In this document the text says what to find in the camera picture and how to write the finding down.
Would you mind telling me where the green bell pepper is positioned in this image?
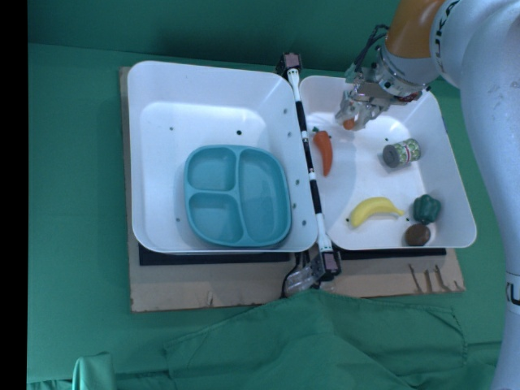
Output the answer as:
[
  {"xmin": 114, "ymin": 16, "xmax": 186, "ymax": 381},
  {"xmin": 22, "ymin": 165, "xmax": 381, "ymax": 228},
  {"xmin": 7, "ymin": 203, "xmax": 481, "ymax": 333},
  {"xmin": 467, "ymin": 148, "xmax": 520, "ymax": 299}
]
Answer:
[{"xmin": 413, "ymin": 194, "xmax": 442, "ymax": 224}]

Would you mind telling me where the black and white thin rod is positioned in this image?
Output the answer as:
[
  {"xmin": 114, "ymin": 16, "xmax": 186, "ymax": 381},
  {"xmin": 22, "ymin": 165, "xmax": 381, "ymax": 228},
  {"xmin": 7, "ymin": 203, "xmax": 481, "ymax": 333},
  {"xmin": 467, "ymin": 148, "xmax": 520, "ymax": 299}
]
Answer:
[{"xmin": 286, "ymin": 67, "xmax": 335, "ymax": 255}]

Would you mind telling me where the green cloth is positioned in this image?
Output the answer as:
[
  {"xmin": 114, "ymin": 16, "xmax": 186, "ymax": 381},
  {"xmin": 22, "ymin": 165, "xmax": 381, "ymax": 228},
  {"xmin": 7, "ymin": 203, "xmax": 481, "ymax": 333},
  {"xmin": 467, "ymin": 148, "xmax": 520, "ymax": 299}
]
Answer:
[{"xmin": 162, "ymin": 288, "xmax": 504, "ymax": 390}]

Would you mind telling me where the white plastic tray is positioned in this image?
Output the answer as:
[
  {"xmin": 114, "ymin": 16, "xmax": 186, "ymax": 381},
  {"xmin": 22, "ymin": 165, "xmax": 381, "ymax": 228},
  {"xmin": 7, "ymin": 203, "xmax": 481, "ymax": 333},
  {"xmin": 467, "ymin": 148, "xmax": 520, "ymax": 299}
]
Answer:
[
  {"xmin": 127, "ymin": 59, "xmax": 319, "ymax": 255},
  {"xmin": 298, "ymin": 74, "xmax": 477, "ymax": 251}
]

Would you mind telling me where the brown round toy fruit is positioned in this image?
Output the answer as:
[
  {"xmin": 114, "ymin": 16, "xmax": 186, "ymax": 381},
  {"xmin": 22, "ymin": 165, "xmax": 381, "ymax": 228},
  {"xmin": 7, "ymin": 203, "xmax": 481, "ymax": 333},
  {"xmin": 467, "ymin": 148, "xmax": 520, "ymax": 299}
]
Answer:
[{"xmin": 404, "ymin": 223, "xmax": 431, "ymax": 247}]

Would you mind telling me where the brown cardboard board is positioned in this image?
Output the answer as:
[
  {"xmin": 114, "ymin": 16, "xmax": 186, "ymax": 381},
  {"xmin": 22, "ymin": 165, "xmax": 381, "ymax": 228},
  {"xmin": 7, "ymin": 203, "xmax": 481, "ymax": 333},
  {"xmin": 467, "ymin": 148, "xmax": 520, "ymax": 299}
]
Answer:
[{"xmin": 119, "ymin": 66, "xmax": 466, "ymax": 314}]

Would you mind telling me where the yellow banana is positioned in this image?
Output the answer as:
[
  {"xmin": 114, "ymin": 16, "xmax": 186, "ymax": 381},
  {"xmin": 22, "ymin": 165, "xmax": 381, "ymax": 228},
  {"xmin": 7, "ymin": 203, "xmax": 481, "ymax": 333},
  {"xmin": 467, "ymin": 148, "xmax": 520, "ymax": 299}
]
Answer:
[{"xmin": 348, "ymin": 196, "xmax": 406, "ymax": 230}]

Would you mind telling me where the black block with wires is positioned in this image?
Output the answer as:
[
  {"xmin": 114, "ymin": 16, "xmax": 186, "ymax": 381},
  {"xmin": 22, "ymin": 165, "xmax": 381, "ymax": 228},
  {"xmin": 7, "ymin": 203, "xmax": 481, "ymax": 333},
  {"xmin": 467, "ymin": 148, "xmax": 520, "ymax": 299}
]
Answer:
[
  {"xmin": 316, "ymin": 249, "xmax": 343, "ymax": 280},
  {"xmin": 275, "ymin": 52, "xmax": 305, "ymax": 80}
]

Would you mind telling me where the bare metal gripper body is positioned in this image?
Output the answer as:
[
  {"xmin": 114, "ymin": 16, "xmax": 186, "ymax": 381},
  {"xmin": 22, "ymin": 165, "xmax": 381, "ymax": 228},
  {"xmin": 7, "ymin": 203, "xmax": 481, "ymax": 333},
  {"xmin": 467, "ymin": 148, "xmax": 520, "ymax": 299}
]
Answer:
[{"xmin": 352, "ymin": 67, "xmax": 431, "ymax": 113}]

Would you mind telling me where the small green and grey can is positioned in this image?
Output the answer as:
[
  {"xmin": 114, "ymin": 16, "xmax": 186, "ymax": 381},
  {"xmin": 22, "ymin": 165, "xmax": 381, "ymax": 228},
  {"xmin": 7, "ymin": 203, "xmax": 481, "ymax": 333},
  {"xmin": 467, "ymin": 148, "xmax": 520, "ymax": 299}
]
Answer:
[{"xmin": 382, "ymin": 137, "xmax": 422, "ymax": 169}]

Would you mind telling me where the orange carrot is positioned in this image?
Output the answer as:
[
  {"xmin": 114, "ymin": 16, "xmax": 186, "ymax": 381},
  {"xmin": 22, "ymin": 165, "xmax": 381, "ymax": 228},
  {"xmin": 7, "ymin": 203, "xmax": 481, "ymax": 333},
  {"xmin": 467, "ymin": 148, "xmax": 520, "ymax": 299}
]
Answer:
[{"xmin": 311, "ymin": 126, "xmax": 334, "ymax": 177}]

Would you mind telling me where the blue divided plate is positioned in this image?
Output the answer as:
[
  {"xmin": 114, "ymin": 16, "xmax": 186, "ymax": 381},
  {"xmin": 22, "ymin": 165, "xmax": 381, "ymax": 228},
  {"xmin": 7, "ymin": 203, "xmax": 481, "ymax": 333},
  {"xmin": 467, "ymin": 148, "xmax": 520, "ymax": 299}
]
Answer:
[{"xmin": 183, "ymin": 144, "xmax": 293, "ymax": 249}]

